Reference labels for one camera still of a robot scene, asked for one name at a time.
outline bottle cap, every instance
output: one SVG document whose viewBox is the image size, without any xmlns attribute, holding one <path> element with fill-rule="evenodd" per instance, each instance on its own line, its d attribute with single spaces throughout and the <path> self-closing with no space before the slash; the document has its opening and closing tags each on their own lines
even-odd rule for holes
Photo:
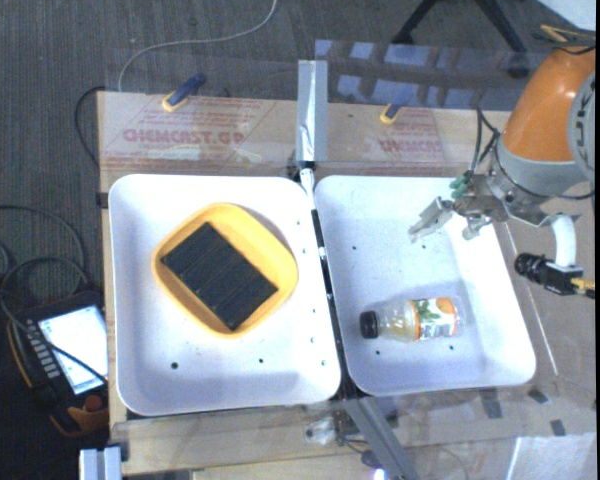
<svg viewBox="0 0 600 480">
<path fill-rule="evenodd" d="M 378 337 L 378 317 L 375 311 L 360 313 L 360 332 L 363 338 Z"/>
</svg>

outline blue and yellow clip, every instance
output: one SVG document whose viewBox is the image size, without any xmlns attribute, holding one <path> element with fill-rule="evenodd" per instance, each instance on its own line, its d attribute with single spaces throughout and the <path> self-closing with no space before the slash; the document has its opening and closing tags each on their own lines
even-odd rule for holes
<svg viewBox="0 0 600 480">
<path fill-rule="evenodd" d="M 192 76 L 175 91 L 171 94 L 167 94 L 162 99 L 162 108 L 167 112 L 175 112 L 188 101 L 189 95 L 197 92 L 200 86 L 206 81 L 207 76 L 204 73 L 198 73 L 197 75 Z"/>
</svg>

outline device screen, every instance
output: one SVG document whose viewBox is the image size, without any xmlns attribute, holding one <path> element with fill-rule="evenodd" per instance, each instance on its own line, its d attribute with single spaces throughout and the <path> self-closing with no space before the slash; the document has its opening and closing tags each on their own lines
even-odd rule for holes
<svg viewBox="0 0 600 480">
<path fill-rule="evenodd" d="M 107 330 L 95 305 L 40 320 L 38 325 L 45 338 L 56 347 L 99 374 L 107 375 Z M 101 379 L 64 354 L 56 350 L 53 353 L 76 395 L 103 384 Z"/>
</svg>

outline transparent plastic sheet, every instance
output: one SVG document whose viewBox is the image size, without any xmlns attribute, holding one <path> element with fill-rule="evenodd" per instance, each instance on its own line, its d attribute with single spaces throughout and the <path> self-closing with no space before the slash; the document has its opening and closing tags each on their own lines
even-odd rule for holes
<svg viewBox="0 0 600 480">
<path fill-rule="evenodd" d="M 492 124 L 502 129 L 508 112 L 528 80 L 526 77 L 512 79 L 503 73 L 512 61 L 514 54 L 510 52 L 472 53 L 396 46 L 395 49 L 385 48 L 388 57 L 378 62 L 377 52 L 375 56 L 367 54 L 371 46 L 354 45 L 347 53 L 347 47 L 340 43 L 317 45 L 316 58 L 329 62 L 330 104 L 327 157 L 316 159 L 316 181 L 330 174 L 457 176 L 467 169 L 475 146 L 475 105 L 480 104 Z M 385 62 L 387 58 L 403 58 L 405 52 L 419 59 L 419 64 L 406 69 L 406 75 L 400 63 Z M 144 164 L 137 162 L 138 158 L 133 156 L 116 163 L 119 158 L 116 159 L 115 155 L 111 163 L 107 163 L 109 160 L 104 155 L 103 189 L 130 170 L 285 175 L 288 168 L 293 166 L 298 86 L 296 64 L 205 59 L 175 54 L 168 49 L 148 52 L 139 57 L 125 73 L 124 91 L 121 94 L 116 87 L 119 69 L 128 60 L 127 53 L 114 53 L 117 65 L 110 71 L 109 90 L 100 95 L 101 117 L 103 112 L 107 117 L 107 124 L 100 122 L 101 137 L 124 140 L 124 128 L 118 128 L 118 133 L 113 136 L 108 134 L 111 125 L 120 127 L 124 122 L 120 111 L 129 111 L 127 102 L 136 99 L 138 108 L 145 108 L 143 105 L 153 98 L 155 101 L 152 104 L 157 108 L 164 95 L 200 71 L 201 66 L 205 66 L 203 70 L 207 73 L 208 83 L 201 88 L 199 97 L 209 101 L 220 100 L 232 106 L 238 103 L 233 108 L 239 118 L 244 119 L 247 113 L 251 115 L 255 112 L 256 117 L 252 122 L 257 122 L 258 126 L 245 134 L 249 140 L 253 139 L 251 144 L 248 141 L 240 143 L 250 162 L 235 161 L 233 151 L 230 157 L 200 158 L 204 135 L 198 144 L 193 144 L 197 147 L 182 148 L 181 144 L 176 143 L 164 150 L 169 151 L 167 154 L 156 148 L 144 148 L 144 151 L 153 151 L 154 155 Z M 527 65 L 531 69 L 542 60 L 533 55 L 527 58 L 530 61 Z M 368 69 L 365 63 L 372 65 Z M 483 69 L 485 65 L 495 67 L 486 72 Z M 373 72 L 380 75 L 362 76 Z M 407 75 L 415 80 L 415 85 L 409 89 L 412 99 L 402 109 L 394 127 L 387 127 L 379 120 L 380 112 L 404 91 Z M 450 79 L 455 81 L 455 86 L 440 86 L 441 82 Z M 467 86 L 469 82 L 476 85 L 476 80 L 480 82 L 477 88 Z M 262 107 L 254 111 L 250 108 L 252 100 L 260 100 Z M 186 122 L 187 130 L 199 126 L 194 122 L 193 115 L 190 118 Z M 137 112 L 126 123 L 132 119 L 137 119 Z M 232 126 L 235 128 L 242 124 L 234 120 Z M 272 129 L 276 131 L 276 140 L 273 142 L 270 136 Z M 136 144 L 140 144 L 139 137 L 139 133 L 136 133 Z M 146 135 L 144 143 L 150 143 Z M 106 148 L 112 143 L 104 140 L 102 144 Z M 260 155 L 258 162 L 253 161 L 256 158 L 253 155 Z M 579 233 L 578 261 L 588 277 L 593 277 L 590 201 L 580 201 L 570 207 L 584 214 L 576 225 Z M 462 447 L 469 444 L 457 443 L 472 440 L 497 443 L 497 440 L 504 439 L 507 449 L 498 453 L 510 458 L 514 444 L 511 437 L 551 436 L 554 433 L 551 422 L 555 421 L 562 422 L 569 434 L 595 432 L 593 301 L 559 297 L 531 284 L 513 271 L 513 260 L 519 252 L 546 253 L 551 256 L 553 237 L 550 228 L 531 230 L 523 223 L 510 221 L 506 225 L 498 225 L 496 232 L 511 269 L 514 290 L 533 342 L 537 359 L 536 373 L 530 382 L 521 386 L 420 393 L 388 399 L 388 403 L 395 408 L 392 421 L 396 435 L 416 455 L 424 453 L 422 447 L 446 446 L 445 443 Z M 164 454 L 162 457 L 158 458 L 159 453 L 156 452 L 151 454 L 153 459 L 148 462 L 128 462 L 125 467 L 129 474 L 139 473 L 142 468 L 164 471 L 281 458 L 322 456 L 326 460 L 341 453 L 355 456 L 356 452 L 343 447 L 342 441 L 332 439 L 331 424 L 339 436 L 352 431 L 351 422 L 341 415 L 334 401 L 311 407 L 240 409 L 151 419 L 131 417 L 115 423 L 112 440 L 128 443 L 129 452 L 136 459 L 149 450 L 156 439 L 163 443 L 160 447 L 160 452 Z M 324 435 L 320 434 L 321 438 L 314 441 L 307 439 L 307 430 L 324 430 L 324 425 L 327 425 L 326 431 Z M 481 453 L 488 457 L 485 459 L 487 461 L 498 457 L 493 450 Z M 434 455 L 431 452 L 421 457 L 432 458 Z M 446 459 L 436 457 L 431 460 L 443 467 Z"/>
</svg>

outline transparent bottle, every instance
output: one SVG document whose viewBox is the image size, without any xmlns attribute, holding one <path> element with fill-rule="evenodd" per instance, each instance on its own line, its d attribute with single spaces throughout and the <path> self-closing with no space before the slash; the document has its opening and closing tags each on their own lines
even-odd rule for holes
<svg viewBox="0 0 600 480">
<path fill-rule="evenodd" d="M 450 297 L 386 303 L 360 314 L 360 332 L 366 339 L 378 337 L 403 342 L 452 337 L 462 317 Z"/>
</svg>

